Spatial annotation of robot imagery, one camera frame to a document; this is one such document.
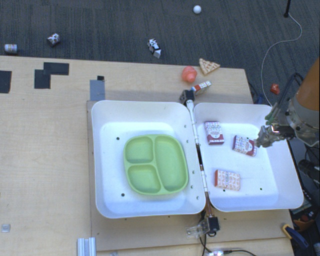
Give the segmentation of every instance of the tin can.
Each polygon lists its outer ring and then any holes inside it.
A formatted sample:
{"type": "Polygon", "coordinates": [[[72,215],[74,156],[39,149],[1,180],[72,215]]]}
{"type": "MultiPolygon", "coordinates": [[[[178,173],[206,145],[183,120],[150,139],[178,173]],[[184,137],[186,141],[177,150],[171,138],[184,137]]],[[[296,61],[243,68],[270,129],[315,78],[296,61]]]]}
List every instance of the tin can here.
{"type": "Polygon", "coordinates": [[[18,47],[16,44],[5,44],[4,45],[4,51],[7,54],[17,54],[18,53],[18,47]]]}

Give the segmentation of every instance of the white ball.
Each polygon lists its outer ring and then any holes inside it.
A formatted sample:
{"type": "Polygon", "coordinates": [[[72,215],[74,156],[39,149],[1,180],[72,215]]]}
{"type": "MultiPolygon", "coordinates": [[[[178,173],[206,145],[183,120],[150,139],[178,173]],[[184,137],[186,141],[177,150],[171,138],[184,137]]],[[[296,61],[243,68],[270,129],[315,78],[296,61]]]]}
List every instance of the white ball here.
{"type": "Polygon", "coordinates": [[[201,13],[201,7],[200,7],[200,5],[196,5],[195,7],[193,7],[193,12],[194,12],[195,14],[201,13]]]}

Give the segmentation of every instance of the red white toy item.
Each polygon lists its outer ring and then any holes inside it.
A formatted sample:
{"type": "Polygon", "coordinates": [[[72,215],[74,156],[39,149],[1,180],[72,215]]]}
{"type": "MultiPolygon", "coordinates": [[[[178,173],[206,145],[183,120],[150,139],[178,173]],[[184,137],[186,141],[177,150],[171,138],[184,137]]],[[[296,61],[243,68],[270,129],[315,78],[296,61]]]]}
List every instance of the red white toy item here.
{"type": "Polygon", "coordinates": [[[271,84],[270,92],[278,95],[280,93],[279,84],[276,84],[276,83],[271,84]]]}
{"type": "Polygon", "coordinates": [[[255,146],[255,142],[251,139],[241,137],[241,136],[234,136],[233,139],[233,147],[234,151],[249,155],[254,157],[257,154],[257,147],[255,146]]]}
{"type": "Polygon", "coordinates": [[[197,74],[198,72],[192,66],[186,66],[182,70],[181,77],[182,77],[182,80],[189,83],[193,83],[196,80],[197,74]]]}
{"type": "Polygon", "coordinates": [[[240,175],[230,171],[216,170],[214,186],[224,190],[240,190],[240,175]]]}
{"type": "Polygon", "coordinates": [[[219,122],[207,121],[204,123],[204,129],[209,145],[223,144],[225,142],[219,122]]]}
{"type": "Polygon", "coordinates": [[[202,94],[205,90],[207,90],[211,86],[210,81],[199,83],[193,87],[191,87],[191,90],[194,91],[195,95],[202,94]]]}

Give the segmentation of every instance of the white cable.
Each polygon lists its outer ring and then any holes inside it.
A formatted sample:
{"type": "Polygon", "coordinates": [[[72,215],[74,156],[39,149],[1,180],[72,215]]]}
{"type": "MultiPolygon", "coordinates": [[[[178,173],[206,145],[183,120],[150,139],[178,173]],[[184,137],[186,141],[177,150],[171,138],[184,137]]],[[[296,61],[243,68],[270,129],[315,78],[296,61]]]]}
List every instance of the white cable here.
{"type": "Polygon", "coordinates": [[[268,53],[269,53],[269,51],[270,51],[270,49],[271,49],[272,47],[274,47],[274,46],[276,46],[277,44],[280,44],[280,43],[286,43],[286,42],[296,41],[296,40],[298,40],[298,39],[301,37],[301,35],[302,35],[302,27],[301,27],[301,25],[291,16],[290,13],[289,13],[289,17],[290,17],[295,23],[297,23],[298,26],[300,27],[300,35],[299,35],[296,39],[283,40],[283,41],[279,41],[279,42],[276,42],[276,43],[274,43],[273,45],[271,45],[271,46],[269,47],[269,49],[266,51],[266,53],[265,53],[265,55],[264,55],[264,58],[263,58],[263,61],[262,61],[262,65],[261,65],[261,87],[262,87],[262,92],[263,92],[263,95],[264,95],[266,101],[269,103],[270,106],[272,106],[272,104],[270,103],[270,101],[269,101],[269,99],[268,99],[268,97],[267,97],[267,95],[266,95],[266,93],[265,93],[264,82],[263,82],[263,68],[264,68],[265,59],[266,59],[266,57],[267,57],[267,55],[268,55],[268,53]]]}

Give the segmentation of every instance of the white tray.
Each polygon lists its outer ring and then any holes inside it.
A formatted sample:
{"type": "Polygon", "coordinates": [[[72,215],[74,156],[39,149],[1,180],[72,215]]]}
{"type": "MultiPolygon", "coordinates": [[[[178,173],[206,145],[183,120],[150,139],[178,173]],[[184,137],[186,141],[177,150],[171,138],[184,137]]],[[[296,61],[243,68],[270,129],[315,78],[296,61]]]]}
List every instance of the white tray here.
{"type": "Polygon", "coordinates": [[[197,132],[210,201],[220,211],[294,209],[303,202],[303,192],[287,141],[257,149],[252,157],[232,150],[234,136],[258,137],[271,107],[253,104],[200,103],[194,108],[197,132]],[[219,121],[225,139],[208,145],[205,121],[219,121]],[[240,190],[225,191],[214,186],[220,169],[240,174],[240,190]]]}
{"type": "MultiPolygon", "coordinates": [[[[225,212],[293,209],[303,194],[286,141],[259,148],[255,157],[232,150],[235,135],[256,139],[270,107],[254,104],[200,103],[194,108],[201,155],[211,203],[225,212]],[[225,143],[208,145],[204,122],[221,123],[225,143]],[[240,191],[214,187],[214,171],[240,174],[240,191]]],[[[175,102],[97,102],[92,108],[95,198],[99,212],[111,219],[196,214],[205,206],[199,160],[190,114],[175,102]],[[180,192],[142,195],[127,181],[123,149],[127,140],[166,134],[182,145],[189,181],[180,192]]]]}
{"type": "Polygon", "coordinates": [[[95,200],[103,216],[115,219],[184,215],[199,213],[204,208],[206,198],[199,160],[190,115],[185,106],[175,102],[103,100],[92,107],[91,113],[95,200]],[[146,134],[171,135],[181,143],[189,176],[182,191],[143,195],[131,189],[123,150],[127,140],[146,134]]]}

